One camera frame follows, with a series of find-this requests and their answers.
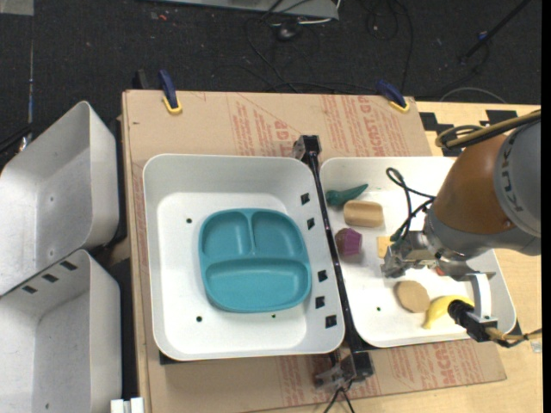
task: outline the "cardboard sheet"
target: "cardboard sheet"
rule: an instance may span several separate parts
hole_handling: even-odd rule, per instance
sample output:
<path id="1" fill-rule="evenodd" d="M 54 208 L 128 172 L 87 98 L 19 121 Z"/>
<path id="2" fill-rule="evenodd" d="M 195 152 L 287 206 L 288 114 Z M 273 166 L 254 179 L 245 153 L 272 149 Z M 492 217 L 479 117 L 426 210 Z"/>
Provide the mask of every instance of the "cardboard sheet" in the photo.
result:
<path id="1" fill-rule="evenodd" d="M 130 238 L 139 358 L 147 411 L 246 412 L 326 403 L 313 375 L 323 356 L 284 356 L 162 364 L 152 334 L 142 169 L 161 153 L 290 156 L 301 134 L 319 135 L 322 157 L 429 156 L 417 104 L 402 114 L 380 96 L 178 92 L 183 113 L 170 115 L 156 90 L 123 94 Z M 505 379 L 493 343 L 471 340 L 376 349 L 375 375 L 351 398 L 378 397 Z"/>

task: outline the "white plastic tray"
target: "white plastic tray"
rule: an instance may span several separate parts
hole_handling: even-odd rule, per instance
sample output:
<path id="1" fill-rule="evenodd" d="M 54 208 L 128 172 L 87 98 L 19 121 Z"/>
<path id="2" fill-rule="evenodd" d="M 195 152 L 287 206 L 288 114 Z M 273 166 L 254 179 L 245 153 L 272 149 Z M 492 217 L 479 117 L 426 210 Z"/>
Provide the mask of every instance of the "white plastic tray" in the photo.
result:
<path id="1" fill-rule="evenodd" d="M 163 354 L 178 361 L 322 354 L 341 344 L 337 281 L 305 164 L 289 157 L 159 155 L 144 168 L 144 189 L 153 333 Z M 299 226 L 312 268 L 312 291 L 301 304 L 236 313 L 208 301 L 199 231 L 208 216 L 233 208 L 286 213 Z"/>
<path id="2" fill-rule="evenodd" d="M 423 329 L 424 314 L 403 309 L 393 288 L 399 280 L 415 280 L 427 289 L 431 299 L 451 294 L 472 299 L 473 289 L 469 282 L 441 277 L 427 268 L 408 269 L 398 279 L 385 278 L 381 272 L 383 259 L 377 254 L 377 237 L 390 236 L 407 217 L 404 190 L 388 179 L 386 169 L 397 169 L 410 188 L 436 194 L 452 163 L 453 160 L 446 157 L 339 157 L 321 166 L 320 178 L 324 191 L 344 190 L 367 183 L 368 188 L 357 199 L 378 202 L 383 207 L 385 224 L 382 227 L 354 227 L 363 235 L 361 255 L 353 260 L 340 258 L 354 325 L 362 339 L 373 346 L 386 348 L 468 338 L 466 331 L 456 325 L 451 317 L 440 318 L 430 330 Z M 412 209 L 425 200 L 412 194 Z M 342 207 L 327 208 L 333 234 L 348 227 Z M 424 214 L 420 213 L 412 221 L 411 229 L 421 230 L 423 222 Z M 496 273 L 489 280 L 492 313 L 498 317 L 498 328 L 509 332 L 517 316 L 495 253 L 488 251 L 468 264 L 481 272 Z"/>
<path id="3" fill-rule="evenodd" d="M 121 397 L 116 281 L 79 250 L 0 299 L 0 411 L 105 413 Z"/>
<path id="4" fill-rule="evenodd" d="M 113 134 L 80 102 L 0 176 L 0 295 L 72 252 L 109 242 L 119 222 Z"/>

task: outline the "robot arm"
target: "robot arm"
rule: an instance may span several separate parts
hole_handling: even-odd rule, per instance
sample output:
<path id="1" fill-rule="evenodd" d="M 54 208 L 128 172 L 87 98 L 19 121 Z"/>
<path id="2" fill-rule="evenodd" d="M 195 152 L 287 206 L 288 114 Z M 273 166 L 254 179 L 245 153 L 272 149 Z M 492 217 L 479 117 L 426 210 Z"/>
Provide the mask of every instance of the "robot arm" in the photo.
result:
<path id="1" fill-rule="evenodd" d="M 542 250 L 541 116 L 534 117 L 510 136 L 467 146 L 427 209 L 423 230 L 395 241 L 381 265 L 386 277 L 438 266 L 456 280 L 470 280 L 474 308 L 450 305 L 449 313 L 477 341 L 489 339 L 486 328 L 497 319 L 486 291 L 491 277 L 481 277 L 467 261 L 497 248 L 528 256 Z"/>

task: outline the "black cable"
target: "black cable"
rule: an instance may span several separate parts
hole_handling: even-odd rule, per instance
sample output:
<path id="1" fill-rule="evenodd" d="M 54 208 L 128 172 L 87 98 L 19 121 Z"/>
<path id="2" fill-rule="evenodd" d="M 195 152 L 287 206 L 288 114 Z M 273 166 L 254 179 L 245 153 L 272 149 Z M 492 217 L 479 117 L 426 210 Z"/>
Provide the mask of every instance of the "black cable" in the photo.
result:
<path id="1" fill-rule="evenodd" d="M 420 191 L 417 191 L 416 189 L 409 188 L 406 185 L 406 182 L 404 181 L 404 177 L 400 174 L 400 172 L 397 171 L 396 169 L 392 168 L 392 167 L 387 168 L 387 176 L 396 185 L 398 185 L 399 187 L 402 187 L 404 190 L 407 190 L 410 193 L 414 193 L 414 194 L 417 194 L 417 195 L 423 196 L 423 197 L 428 197 L 429 199 L 434 199 L 436 197 L 432 194 L 421 193 Z"/>
<path id="2" fill-rule="evenodd" d="M 352 402 L 350 401 L 348 395 L 346 394 L 346 392 L 350 389 L 350 386 L 352 385 L 352 382 L 353 381 L 349 382 L 349 385 L 348 385 L 347 388 L 338 387 L 335 390 L 335 393 L 333 394 L 333 397 L 331 398 L 331 401 L 327 404 L 327 407 L 325 407 L 324 413 L 327 413 L 331 409 L 331 407 L 335 404 L 335 402 L 337 401 L 339 393 L 343 393 L 344 400 L 346 401 L 346 403 L 348 404 L 348 406 L 350 408 L 350 413 L 356 413 L 354 411 L 354 407 L 352 407 Z"/>
<path id="3" fill-rule="evenodd" d="M 404 4 L 402 4 L 399 0 L 394 0 L 394 1 L 404 11 L 404 13 L 400 14 L 400 15 L 405 15 L 406 16 L 407 25 L 410 29 L 410 45 L 409 45 L 408 50 L 407 50 L 406 63 L 404 64 L 404 70 L 402 72 L 402 84 L 400 86 L 400 92 L 403 94 L 404 89 L 406 87 L 407 72 L 409 71 L 410 61 L 412 59 L 412 54 L 413 54 L 413 23 L 412 23 L 412 18 L 410 17 L 409 13 L 407 12 L 407 7 Z"/>
<path id="4" fill-rule="evenodd" d="M 22 129 L 18 130 L 17 132 L 11 134 L 11 135 L 8 136 L 6 139 L 2 139 L 2 141 L 0 141 L 0 151 L 4 151 L 4 150 L 8 149 L 8 148 L 11 147 L 18 139 L 22 139 L 24 136 L 28 135 L 29 133 L 31 133 L 31 126 L 30 126 L 30 124 L 29 124 L 29 125 L 26 125 L 25 127 L 23 127 Z"/>
<path id="5" fill-rule="evenodd" d="M 473 66 L 469 73 L 465 77 L 461 77 L 456 79 L 455 81 L 452 81 L 451 83 L 446 84 L 442 88 L 440 88 L 436 92 L 429 93 L 428 95 L 415 95 L 415 98 L 418 100 L 429 100 L 432 98 L 441 98 L 442 95 L 448 93 L 450 90 L 455 89 L 458 85 L 464 84 L 467 81 L 470 81 L 474 77 L 477 77 L 482 72 L 482 67 L 487 63 L 488 59 L 490 58 L 490 47 L 488 44 L 486 44 L 486 53 L 484 54 L 484 57 L 478 63 L 477 65 Z"/>
<path id="6" fill-rule="evenodd" d="M 276 14 L 281 14 L 283 12 L 287 12 L 288 10 L 291 10 L 291 9 L 294 9 L 296 8 L 297 6 L 300 6 L 306 2 L 310 2 L 312 0 L 300 0 L 299 2 L 295 3 L 295 4 L 292 4 L 291 6 L 288 6 L 287 8 L 285 9 L 282 9 L 281 11 L 277 11 Z"/>
<path id="7" fill-rule="evenodd" d="M 367 12 L 365 19 L 366 32 L 377 40 L 390 41 L 399 32 L 398 13 L 393 8 L 392 0 L 356 0 Z M 391 20 L 389 34 L 382 33 L 381 27 L 388 27 Z"/>
<path id="8" fill-rule="evenodd" d="M 536 329 L 533 332 L 530 332 L 528 334 L 523 334 L 523 338 L 515 340 L 515 341 L 507 341 L 507 340 L 494 340 L 497 344 L 499 344 L 501 347 L 504 348 L 514 348 L 515 346 L 518 346 L 521 342 L 529 341 L 530 337 L 534 334 L 541 334 L 542 328 Z"/>
<path id="9" fill-rule="evenodd" d="M 407 234 L 410 231 L 410 226 L 412 223 L 413 218 L 421 211 L 426 210 L 426 207 L 432 203 L 435 199 L 435 196 L 431 194 L 421 193 L 413 188 L 409 188 L 406 185 L 406 181 L 404 180 L 404 177 L 401 175 L 399 171 L 396 169 L 389 167 L 387 168 L 387 176 L 388 178 L 394 182 L 396 185 L 400 186 L 404 189 L 404 193 L 406 194 L 406 201 L 407 201 L 407 219 L 404 221 L 404 223 L 398 228 L 398 230 L 390 237 L 392 242 L 396 242 L 398 240 L 404 240 L 407 236 Z M 422 203 L 420 206 L 418 206 L 415 210 L 412 211 L 412 197 L 410 193 L 414 193 L 423 197 L 428 197 L 429 199 L 426 200 L 424 203 Z"/>
<path id="10" fill-rule="evenodd" d="M 285 83 L 289 88 L 291 88 L 293 90 L 293 92 L 295 93 L 300 93 L 291 83 L 288 83 L 285 78 L 283 77 L 283 75 L 277 70 L 277 68 L 272 65 L 272 63 L 257 49 L 257 47 L 254 45 L 254 43 L 252 42 L 251 40 L 251 36 L 250 36 L 250 33 L 249 33 L 249 24 L 250 22 L 253 21 L 253 22 L 258 22 L 258 23 L 262 23 L 263 24 L 263 21 L 259 21 L 257 20 L 256 18 L 250 18 L 248 19 L 246 22 L 245 22 L 245 38 L 247 39 L 247 42 L 249 43 L 249 46 L 251 46 L 252 50 L 255 52 L 255 54 L 260 57 L 260 59 L 266 63 L 269 68 L 274 71 L 274 73 L 277 75 L 277 77 L 279 79 L 282 80 L 283 83 Z"/>
<path id="11" fill-rule="evenodd" d="M 532 118 L 527 118 L 525 120 L 520 120 L 519 122 L 511 124 L 509 126 L 498 127 L 495 130 L 484 133 L 483 135 L 479 136 L 478 138 L 472 138 L 469 141 L 459 143 L 459 144 L 456 144 L 456 145 L 447 145 L 447 141 L 453 140 L 452 138 L 441 139 L 441 141 L 443 143 L 443 146 L 445 148 L 447 148 L 448 150 L 457 150 L 457 149 L 469 147 L 470 145 L 478 144 L 478 143 L 480 143 L 482 141 L 485 141 L 487 139 L 490 139 L 490 138 L 494 138 L 496 136 L 499 136 L 502 133 L 508 132 L 509 130 L 511 130 L 513 128 L 519 128 L 520 126 L 526 126 L 528 124 L 533 124 L 533 123 L 535 123 L 539 120 L 542 120 L 542 115 L 541 114 L 539 114 L 537 116 L 534 116 Z M 466 129 L 466 130 L 468 130 L 469 127 L 474 127 L 474 126 L 458 126 L 456 129 L 452 129 L 452 130 L 457 130 L 457 129 L 460 129 L 460 130 L 461 129 Z"/>
<path id="12" fill-rule="evenodd" d="M 308 81 L 302 81 L 302 82 L 292 82 L 293 85 L 296 86 L 311 86 L 319 89 L 325 89 L 329 90 L 332 93 L 341 93 L 344 95 L 365 95 L 366 92 L 369 92 L 371 94 L 376 93 L 376 89 L 373 89 L 371 87 L 361 86 L 359 84 L 353 84 L 353 83 L 337 83 L 337 82 L 330 82 L 330 83 L 314 83 L 314 82 L 308 82 Z M 344 89 L 338 89 L 336 87 L 332 87 L 332 85 L 345 85 L 354 89 L 359 89 L 360 92 L 352 92 L 350 90 L 344 90 Z M 276 89 L 279 89 L 282 86 L 287 86 L 285 83 L 279 83 L 272 86 L 269 86 L 268 88 L 264 89 L 264 92 L 271 92 Z"/>

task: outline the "small yellow object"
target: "small yellow object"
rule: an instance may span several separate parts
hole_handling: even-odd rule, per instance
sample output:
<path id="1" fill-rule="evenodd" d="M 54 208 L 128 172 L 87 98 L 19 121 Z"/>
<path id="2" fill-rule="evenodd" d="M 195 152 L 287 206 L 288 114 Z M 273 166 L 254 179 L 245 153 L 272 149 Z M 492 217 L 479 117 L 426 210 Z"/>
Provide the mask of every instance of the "small yellow object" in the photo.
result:
<path id="1" fill-rule="evenodd" d="M 455 299 L 459 299 L 468 305 L 474 306 L 474 302 L 463 295 L 446 295 L 438 297 L 430 302 L 429 309 L 427 309 L 426 317 L 424 320 L 423 328 L 430 329 L 432 324 L 440 317 L 443 317 L 448 313 L 449 304 Z"/>
<path id="2" fill-rule="evenodd" d="M 396 110 L 398 110 L 399 112 L 401 113 L 407 113 L 407 111 L 410 109 L 410 103 L 409 102 L 406 102 L 406 106 L 405 107 L 402 107 L 400 106 L 399 104 L 396 104 L 396 102 L 394 101 L 390 101 L 389 104 L 394 107 Z"/>
<path id="3" fill-rule="evenodd" d="M 170 106 L 169 100 L 166 98 L 166 96 L 163 96 L 163 102 L 170 114 L 180 114 L 182 112 L 182 104 L 180 104 L 180 100 L 178 100 L 177 107 L 174 108 Z"/>
<path id="4" fill-rule="evenodd" d="M 377 255 L 379 258 L 385 258 L 388 247 L 392 244 L 390 236 L 378 236 L 377 237 Z"/>

